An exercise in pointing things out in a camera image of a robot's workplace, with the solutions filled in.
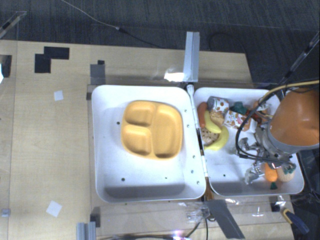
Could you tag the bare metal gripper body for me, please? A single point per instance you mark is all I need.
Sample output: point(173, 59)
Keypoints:
point(266, 144)

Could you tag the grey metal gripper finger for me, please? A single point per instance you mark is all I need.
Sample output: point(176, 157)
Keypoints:
point(243, 144)
point(253, 174)

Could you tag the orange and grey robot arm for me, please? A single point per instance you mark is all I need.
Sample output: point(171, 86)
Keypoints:
point(297, 119)

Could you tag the orange carrot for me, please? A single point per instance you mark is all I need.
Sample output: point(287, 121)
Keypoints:
point(271, 174)

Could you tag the large yellow banana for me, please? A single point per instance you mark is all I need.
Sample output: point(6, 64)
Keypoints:
point(221, 141)

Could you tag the white carton with orange print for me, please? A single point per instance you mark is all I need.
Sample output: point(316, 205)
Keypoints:
point(233, 120)

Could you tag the white plastic tray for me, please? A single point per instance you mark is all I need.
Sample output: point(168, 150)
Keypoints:
point(110, 159)
point(225, 169)

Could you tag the red and brown toy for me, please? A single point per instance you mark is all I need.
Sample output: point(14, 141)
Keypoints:
point(257, 116)

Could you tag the beige toy with green top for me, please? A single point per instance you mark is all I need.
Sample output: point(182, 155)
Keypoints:
point(285, 175)

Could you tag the small yellow banana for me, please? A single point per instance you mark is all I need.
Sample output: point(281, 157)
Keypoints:
point(212, 126)

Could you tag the tan toy bread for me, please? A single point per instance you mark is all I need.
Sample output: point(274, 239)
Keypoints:
point(217, 118)

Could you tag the round beige biscuit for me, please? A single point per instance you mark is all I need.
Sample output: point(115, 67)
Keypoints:
point(207, 136)

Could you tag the dark green toy broccoli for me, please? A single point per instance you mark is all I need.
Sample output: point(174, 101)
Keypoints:
point(238, 107)

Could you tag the white can with orange print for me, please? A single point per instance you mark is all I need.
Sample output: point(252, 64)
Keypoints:
point(220, 104)

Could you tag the orange-red toy sausage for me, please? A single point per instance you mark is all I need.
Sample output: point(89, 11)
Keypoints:
point(201, 114)

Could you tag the thin black and white rod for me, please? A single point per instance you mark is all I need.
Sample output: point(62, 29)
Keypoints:
point(194, 109)

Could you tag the orange divided plate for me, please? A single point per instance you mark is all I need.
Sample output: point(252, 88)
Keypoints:
point(165, 129)

